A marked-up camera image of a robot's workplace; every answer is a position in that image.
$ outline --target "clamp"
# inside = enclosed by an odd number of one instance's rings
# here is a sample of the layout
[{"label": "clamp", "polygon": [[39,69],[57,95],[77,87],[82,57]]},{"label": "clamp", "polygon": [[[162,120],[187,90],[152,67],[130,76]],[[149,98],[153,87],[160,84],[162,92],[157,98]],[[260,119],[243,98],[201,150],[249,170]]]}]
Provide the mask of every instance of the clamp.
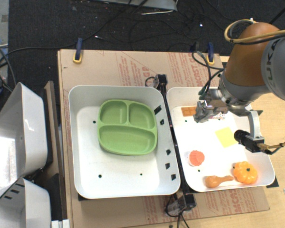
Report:
[{"label": "clamp", "polygon": [[77,44],[76,44],[76,52],[73,56],[73,62],[79,64],[82,60],[82,53],[81,53],[81,46],[82,46],[82,38],[78,38]]},{"label": "clamp", "polygon": [[209,65],[214,65],[214,49],[211,42],[208,43],[208,54],[206,55],[206,59]]}]

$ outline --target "red round object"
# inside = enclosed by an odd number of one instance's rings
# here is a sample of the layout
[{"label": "red round object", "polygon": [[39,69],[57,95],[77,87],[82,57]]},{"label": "red round object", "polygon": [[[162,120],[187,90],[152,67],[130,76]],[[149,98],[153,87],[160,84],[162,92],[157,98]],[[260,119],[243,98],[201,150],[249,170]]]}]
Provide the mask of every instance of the red round object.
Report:
[{"label": "red round object", "polygon": [[201,151],[193,150],[189,154],[189,164],[192,166],[199,166],[205,160],[205,156]]}]

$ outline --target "toy pumpkin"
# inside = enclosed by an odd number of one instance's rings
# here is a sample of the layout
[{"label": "toy pumpkin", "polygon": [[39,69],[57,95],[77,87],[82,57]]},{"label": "toy pumpkin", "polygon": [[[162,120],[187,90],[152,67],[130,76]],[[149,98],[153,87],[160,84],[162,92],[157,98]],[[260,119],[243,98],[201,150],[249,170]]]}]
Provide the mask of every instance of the toy pumpkin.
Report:
[{"label": "toy pumpkin", "polygon": [[244,184],[253,184],[257,180],[257,170],[247,161],[237,162],[234,166],[233,175]]}]

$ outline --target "white tray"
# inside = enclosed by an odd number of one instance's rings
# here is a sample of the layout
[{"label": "white tray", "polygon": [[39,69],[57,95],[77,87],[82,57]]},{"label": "white tray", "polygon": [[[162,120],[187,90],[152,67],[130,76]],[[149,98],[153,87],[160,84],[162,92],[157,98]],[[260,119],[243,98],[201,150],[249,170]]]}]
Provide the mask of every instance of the white tray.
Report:
[{"label": "white tray", "polygon": [[[137,101],[155,115],[158,142],[147,155],[105,151],[97,137],[100,106],[110,99]],[[151,87],[80,85],[69,93],[75,187],[87,199],[169,195],[180,187],[176,153],[161,93]]]},{"label": "white tray", "polygon": [[48,191],[19,178],[0,198],[0,228],[49,228]]},{"label": "white tray", "polygon": [[[204,192],[266,186],[273,183],[275,172],[267,154],[262,152],[251,153],[235,141],[234,144],[224,147],[219,139],[220,136],[216,135],[216,132],[222,129],[229,130],[232,133],[231,138],[238,129],[249,132],[247,117],[238,117],[229,112],[224,120],[210,119],[205,123],[196,123],[193,116],[183,116],[181,108],[196,106],[199,100],[199,90],[199,87],[175,87],[167,92],[172,124],[188,185],[195,191]],[[193,150],[201,151],[205,155],[205,161],[200,166],[189,165],[188,155]],[[223,182],[217,188],[205,186],[206,176],[233,176],[233,166],[238,161],[248,161],[257,169],[258,179],[254,184],[242,184],[233,180]]]}]

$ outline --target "green plate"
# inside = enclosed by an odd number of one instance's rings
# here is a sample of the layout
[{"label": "green plate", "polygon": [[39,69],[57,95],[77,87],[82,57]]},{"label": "green plate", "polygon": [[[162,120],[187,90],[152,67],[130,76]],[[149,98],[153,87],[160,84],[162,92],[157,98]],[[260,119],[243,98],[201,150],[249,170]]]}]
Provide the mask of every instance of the green plate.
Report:
[{"label": "green plate", "polygon": [[157,145],[154,111],[129,100],[108,100],[100,106],[97,122],[100,146],[121,155],[143,155]]}]

